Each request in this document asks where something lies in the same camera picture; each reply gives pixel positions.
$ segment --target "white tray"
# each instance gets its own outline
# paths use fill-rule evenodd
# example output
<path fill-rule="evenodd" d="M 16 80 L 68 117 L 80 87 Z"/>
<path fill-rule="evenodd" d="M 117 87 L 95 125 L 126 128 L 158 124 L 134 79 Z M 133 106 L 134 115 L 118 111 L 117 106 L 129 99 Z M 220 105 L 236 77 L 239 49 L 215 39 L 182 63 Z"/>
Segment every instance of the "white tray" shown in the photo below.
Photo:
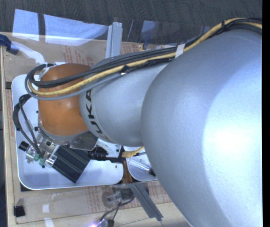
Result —
<path fill-rule="evenodd" d="M 16 77 L 12 82 L 13 106 L 15 106 L 20 96 L 26 94 L 24 87 L 26 75 Z M 25 103 L 24 110 L 33 127 L 37 126 L 38 110 L 37 100 L 31 98 Z M 19 112 L 19 120 L 26 134 L 31 138 L 29 131 L 24 123 L 22 113 Z M 31 190 L 54 189 L 54 188 L 70 188 L 80 186 L 98 186 L 117 184 L 123 177 L 122 164 L 111 163 L 110 161 L 91 160 L 80 178 L 76 183 L 61 175 L 53 168 L 42 168 L 38 162 L 28 163 L 26 161 L 26 153 L 18 146 L 26 139 L 21 132 L 16 131 L 16 148 L 17 148 L 17 164 L 18 177 L 20 182 Z"/>
<path fill-rule="evenodd" d="M 124 146 L 125 151 L 133 151 L 138 149 L 139 147 L 126 147 Z M 128 170 L 133 178 L 140 182 L 148 182 L 158 180 L 156 176 L 153 176 L 149 173 L 148 169 L 151 169 L 151 163 L 149 161 L 148 156 L 140 155 L 136 157 L 130 157 L 126 159 L 126 164 Z"/>

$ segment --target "electrical wire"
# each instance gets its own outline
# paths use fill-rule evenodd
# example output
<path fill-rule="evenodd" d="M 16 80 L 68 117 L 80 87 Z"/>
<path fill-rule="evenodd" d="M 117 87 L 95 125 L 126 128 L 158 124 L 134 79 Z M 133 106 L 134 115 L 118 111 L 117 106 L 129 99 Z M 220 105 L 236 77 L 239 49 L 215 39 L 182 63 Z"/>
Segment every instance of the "electrical wire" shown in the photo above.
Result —
<path fill-rule="evenodd" d="M 122 74 L 115 74 L 111 77 L 108 77 L 108 78 L 105 78 L 103 80 L 100 80 L 96 83 L 94 83 L 93 85 L 89 86 L 89 87 L 85 87 L 81 90 L 78 90 L 77 92 L 73 92 L 71 94 L 66 94 L 66 95 L 61 95 L 61 96 L 54 96 L 54 97 L 42 97 L 42 96 L 38 96 L 36 94 L 34 94 L 31 90 L 29 90 L 29 88 L 27 87 L 27 81 L 25 81 L 25 88 L 26 88 L 26 91 L 33 97 L 33 98 L 36 98 L 38 100 L 44 100 L 44 101 L 52 101 L 52 100 L 61 100 L 61 99 L 66 99 L 66 98 L 69 98 L 69 97 L 72 97 L 72 96 L 77 96 L 83 92 L 87 92 L 87 91 L 90 91 L 92 90 L 93 88 L 95 87 L 98 87 L 106 82 L 110 82 L 112 80 L 115 80 L 119 77 L 123 76 Z"/>
<path fill-rule="evenodd" d="M 112 218 L 112 220 L 114 220 L 114 218 L 115 218 L 115 216 L 116 216 L 116 214 L 117 214 L 119 208 L 120 208 L 121 206 L 124 206 L 124 205 L 129 204 L 129 203 L 132 202 L 133 200 L 134 200 L 134 198 L 131 198 L 131 199 L 128 200 L 127 202 L 124 202 L 124 203 L 121 203 L 121 202 L 120 202 L 120 203 L 118 203 L 118 205 L 117 205 L 116 208 L 114 208 L 114 209 L 112 209 L 112 210 L 110 210 L 110 211 L 108 211 L 108 212 L 105 212 L 105 213 L 101 216 L 100 221 L 103 220 L 108 214 L 112 213 L 113 211 L 116 211 L 115 214 L 114 214 L 114 216 L 113 216 L 113 218 Z"/>
<path fill-rule="evenodd" d="M 146 155 L 146 152 L 138 152 L 138 153 L 136 154 L 136 156 L 142 156 L 142 155 Z"/>
<path fill-rule="evenodd" d="M 186 47 L 183 49 L 183 52 L 185 53 L 186 51 L 188 51 L 188 50 L 192 49 L 193 47 L 195 47 L 196 45 L 200 44 L 201 42 L 203 42 L 203 41 L 205 41 L 205 40 L 207 40 L 215 35 L 218 35 L 224 31 L 228 31 L 228 30 L 231 30 L 233 28 L 235 28 L 235 29 L 241 28 L 241 27 L 236 26 L 236 25 L 246 25 L 247 27 L 250 26 L 250 27 L 255 27 L 255 28 L 262 30 L 262 22 L 260 20 L 257 20 L 257 19 L 232 18 L 232 19 L 224 20 L 222 23 L 212 27 L 209 31 L 207 31 L 205 34 L 203 34 L 201 37 L 199 37 L 195 41 L 186 45 Z M 83 81 L 81 81 L 79 83 L 76 83 L 72 86 L 66 87 L 64 89 L 52 91 L 52 92 L 39 92 L 39 91 L 34 89 L 34 87 L 32 85 L 32 83 L 34 83 L 33 82 L 33 71 L 30 72 L 30 75 L 27 78 L 26 85 L 27 85 L 27 87 L 29 87 L 29 89 L 32 91 L 32 93 L 34 93 L 38 96 L 44 96 L 44 97 L 61 96 L 61 95 L 71 93 L 72 91 L 74 91 L 74 90 L 76 90 L 76 89 L 78 89 L 78 88 L 80 88 L 88 83 L 91 83 L 92 81 L 95 81 L 97 79 L 106 77 L 106 76 L 111 75 L 113 73 L 119 73 L 123 69 L 123 67 L 126 65 L 130 68 L 135 68 L 135 67 L 138 67 L 142 64 L 147 63 L 148 61 L 160 60 L 160 59 L 173 60 L 175 55 L 176 55 L 176 47 L 173 47 L 173 49 L 174 49 L 173 52 L 171 52 L 170 50 L 167 50 L 167 49 L 162 49 L 162 50 L 152 51 L 151 53 L 145 52 L 144 54 L 136 54 L 136 55 L 131 55 L 129 57 L 123 57 L 122 59 L 118 59 L 114 62 L 110 62 L 108 64 L 102 65 L 100 67 L 97 67 L 97 68 L 94 68 L 92 70 L 85 72 L 86 75 L 91 75 L 91 74 L 94 74 L 94 75 L 84 79 Z M 40 83 L 35 81 L 35 85 L 37 85 L 38 87 L 40 87 L 40 86 L 43 87 L 43 85 L 45 86 L 46 84 L 48 86 L 50 86 L 52 83 L 57 85 L 57 83 L 63 83 L 64 81 L 67 83 L 68 81 L 71 81 L 72 79 L 75 79 L 75 76 L 60 79 L 60 82 L 58 80 L 57 80 L 57 82 L 55 82 L 55 81 L 50 82 L 49 81 L 49 82 L 40 82 Z"/>
<path fill-rule="evenodd" d="M 43 158 L 43 154 L 41 153 L 39 147 L 38 147 L 38 144 L 37 144 L 37 140 L 35 138 L 35 135 L 33 133 L 33 130 L 31 130 L 31 126 L 28 125 L 28 120 L 27 120 L 27 117 L 25 117 L 25 120 L 26 120 L 26 123 L 27 123 L 27 126 L 31 132 L 31 135 L 33 137 L 33 140 L 31 140 L 28 135 L 25 133 L 25 131 L 23 130 L 21 124 L 20 124 L 20 121 L 19 121 L 19 116 L 18 116 L 18 113 L 19 113 L 19 110 L 21 110 L 23 108 L 23 105 L 31 98 L 31 96 L 29 94 L 25 94 L 25 95 L 22 95 L 20 98 L 19 98 L 19 102 L 18 104 L 16 104 L 14 106 L 14 110 L 13 110 L 13 122 L 16 126 L 16 129 L 18 131 L 20 131 L 22 133 L 22 135 L 26 138 L 26 140 L 29 142 L 29 144 L 31 144 L 34 149 L 36 150 L 36 152 L 39 154 L 39 156 L 41 158 Z"/>
<path fill-rule="evenodd" d="M 108 59 L 104 59 L 103 61 L 100 61 L 99 63 L 97 63 L 95 65 L 95 68 L 90 69 L 89 71 L 85 71 L 76 75 L 72 75 L 72 76 L 68 76 L 65 78 L 61 78 L 61 79 L 57 79 L 57 80 L 52 80 L 52 81 L 36 81 L 34 80 L 34 74 L 45 68 L 45 67 L 50 67 L 50 66 L 54 66 L 53 64 L 43 64 L 40 66 L 37 66 L 36 68 L 32 69 L 28 75 L 29 75 L 29 81 L 31 83 L 33 83 L 34 85 L 41 87 L 41 88 L 50 88 L 50 87 L 56 87 L 65 83 L 68 83 L 70 81 L 79 79 L 79 78 L 83 78 L 85 76 L 88 75 L 92 75 L 95 73 L 99 73 L 102 72 L 104 70 L 116 67 L 118 65 L 121 64 L 126 64 L 126 63 L 130 63 L 133 61 L 137 61 L 138 59 L 148 59 L 148 58 L 152 58 L 155 55 L 162 55 L 162 54 L 167 54 L 169 52 L 174 52 L 174 50 L 176 50 L 176 47 L 172 47 L 172 48 L 165 48 L 162 50 L 153 50 L 153 51 L 147 51 L 147 52 L 135 52 L 135 53 L 130 53 L 130 54 L 124 54 L 122 56 L 120 56 L 118 59 L 116 57 L 112 57 L 112 58 L 108 58 Z"/>

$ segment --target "cable tie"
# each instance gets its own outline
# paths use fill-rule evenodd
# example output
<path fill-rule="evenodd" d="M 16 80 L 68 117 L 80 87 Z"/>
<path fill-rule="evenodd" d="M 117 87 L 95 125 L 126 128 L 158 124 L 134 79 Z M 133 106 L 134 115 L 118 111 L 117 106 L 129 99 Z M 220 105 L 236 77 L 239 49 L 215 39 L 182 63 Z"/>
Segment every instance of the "cable tie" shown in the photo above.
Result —
<path fill-rule="evenodd" d="M 226 19 L 224 21 L 222 21 L 222 23 L 221 23 L 221 27 L 222 27 L 222 30 L 224 32 L 228 31 L 225 22 L 226 22 Z"/>
<path fill-rule="evenodd" d="M 38 76 L 39 80 L 41 80 L 41 78 L 50 70 L 50 68 L 52 66 L 54 66 L 54 64 L 51 64 L 51 63 L 47 63 L 47 64 L 44 64 L 44 65 L 45 65 L 45 67 L 42 68 L 42 70 L 39 73 L 39 76 Z"/>
<path fill-rule="evenodd" d="M 131 68 L 127 65 L 124 65 L 123 68 L 121 69 L 120 73 L 121 73 L 121 75 L 125 75 L 130 71 L 131 71 Z"/>
<path fill-rule="evenodd" d="M 175 54 L 175 58 L 179 57 L 181 54 L 183 54 L 183 49 L 184 49 L 184 46 L 186 44 L 180 44 L 177 46 L 177 50 L 176 50 L 176 54 Z"/>

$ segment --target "metal bracket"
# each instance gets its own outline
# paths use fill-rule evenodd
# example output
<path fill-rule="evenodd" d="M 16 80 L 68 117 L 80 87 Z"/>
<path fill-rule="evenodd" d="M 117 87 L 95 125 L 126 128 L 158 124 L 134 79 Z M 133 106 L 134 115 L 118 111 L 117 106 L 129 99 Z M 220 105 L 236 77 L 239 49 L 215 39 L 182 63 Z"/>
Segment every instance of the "metal bracket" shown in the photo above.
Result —
<path fill-rule="evenodd" d="M 113 22 L 108 27 L 106 58 L 120 55 L 122 23 Z"/>
<path fill-rule="evenodd" d="M 140 202 L 149 218 L 156 218 L 158 221 L 161 221 L 163 216 L 150 198 L 142 183 L 130 183 L 128 186 Z"/>

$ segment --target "yellow cable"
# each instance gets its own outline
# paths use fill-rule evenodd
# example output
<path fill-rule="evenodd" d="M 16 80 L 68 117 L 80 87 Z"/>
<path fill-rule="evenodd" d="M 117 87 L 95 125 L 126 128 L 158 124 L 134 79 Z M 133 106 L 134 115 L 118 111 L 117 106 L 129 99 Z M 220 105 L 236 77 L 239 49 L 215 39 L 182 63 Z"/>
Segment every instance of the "yellow cable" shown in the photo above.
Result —
<path fill-rule="evenodd" d="M 175 52 L 172 52 L 172 53 L 169 53 L 169 54 L 166 54 L 166 55 L 160 55 L 160 56 L 156 56 L 156 57 L 153 57 L 152 59 L 165 59 L 165 58 L 171 58 L 175 56 Z M 151 58 L 149 59 L 144 59 L 144 60 L 140 60 L 140 61 L 135 61 L 135 62 L 131 62 L 128 65 L 128 67 L 135 67 L 135 66 L 139 66 L 141 64 L 144 64 L 146 63 L 147 61 L 151 60 Z M 116 73 L 116 72 L 120 72 L 123 67 L 125 65 L 120 65 L 120 66 L 116 66 L 114 68 L 111 68 L 111 69 L 108 69 L 108 70 L 105 70 L 103 72 L 100 72 L 98 74 L 95 74 L 94 76 L 91 76 L 79 83 L 76 83 L 72 86 L 69 86 L 69 87 L 66 87 L 64 89 L 61 89 L 61 90 L 57 90 L 57 91 L 52 91 L 52 92 L 38 92 L 37 90 L 35 90 L 32 86 L 32 84 L 30 82 L 28 82 L 28 85 L 29 85 L 29 88 L 31 89 L 31 91 L 33 93 L 35 93 L 36 95 L 39 95 L 39 96 L 59 96 L 59 95 L 63 95 L 63 94 L 67 94 L 73 90 L 76 90 L 94 80 L 97 80 L 99 78 L 102 78 L 102 77 L 105 77 L 105 76 L 108 76 L 110 74 L 113 74 L 113 73 Z"/>
<path fill-rule="evenodd" d="M 245 19 L 245 18 L 241 18 L 241 17 L 237 17 L 237 18 L 232 18 L 232 19 L 228 19 L 225 21 L 224 25 L 228 25 L 230 24 L 231 22 L 235 21 L 235 20 L 239 20 L 239 19 Z M 255 27 L 258 27 L 260 29 L 262 29 L 262 25 L 261 24 L 258 24 L 258 23 L 253 23 L 253 22 L 239 22 L 240 24 L 249 24 L 249 25 L 252 25 L 252 26 L 255 26 Z M 223 27 L 223 24 L 220 23 L 214 27 L 212 27 L 209 31 L 207 31 L 205 34 L 203 34 L 196 42 L 194 42 L 193 44 L 187 46 L 186 48 L 184 48 L 183 52 L 186 52 L 190 49 L 192 49 L 193 47 L 195 47 L 196 45 L 198 45 L 199 43 L 207 40 L 209 37 L 211 37 L 212 35 L 214 35 L 219 29 L 221 29 Z M 144 63 L 146 63 L 147 61 L 150 61 L 150 60 L 155 60 L 155 59 L 167 59 L 167 58 L 173 58 L 175 57 L 176 53 L 175 52 L 172 52 L 172 53 L 169 53 L 169 54 L 166 54 L 166 55 L 161 55 L 161 56 L 155 56 L 155 57 L 152 57 L 152 58 L 149 58 L 149 59 L 144 59 L 144 60 L 139 60 L 139 61 L 134 61 L 134 62 L 131 62 L 129 64 L 127 64 L 128 67 L 136 67 L 136 66 L 139 66 L 139 65 L 142 65 Z M 105 76 L 108 76 L 110 74 L 113 74 L 113 73 L 116 73 L 116 72 L 120 72 L 122 69 L 123 69 L 124 65 L 120 65 L 120 66 L 116 66 L 114 68 L 111 68 L 111 69 L 108 69 L 108 70 L 105 70 L 103 72 L 100 72 L 100 73 L 97 73 L 87 79 L 84 79 L 83 81 L 79 82 L 79 83 L 76 83 L 70 87 L 66 87 L 64 89 L 61 89 L 61 90 L 57 90 L 57 91 L 52 91 L 52 92 L 39 92 L 37 90 L 35 90 L 33 88 L 33 85 L 31 84 L 31 82 L 28 82 L 28 86 L 29 88 L 31 89 L 31 91 L 33 93 L 35 93 L 36 95 L 39 95 L 39 96 L 46 96 L 46 97 L 49 97 L 49 96 L 60 96 L 60 95 L 65 95 L 65 94 L 68 94 L 69 92 L 73 91 L 73 90 L 76 90 L 94 80 L 97 80 L 99 78 L 102 78 L 102 77 L 105 77 Z"/>
<path fill-rule="evenodd" d="M 139 149 L 137 150 L 133 150 L 133 151 L 124 151 L 121 154 L 121 157 L 125 157 L 125 158 L 130 158 L 135 156 L 139 151 L 143 150 L 144 146 L 141 146 Z"/>

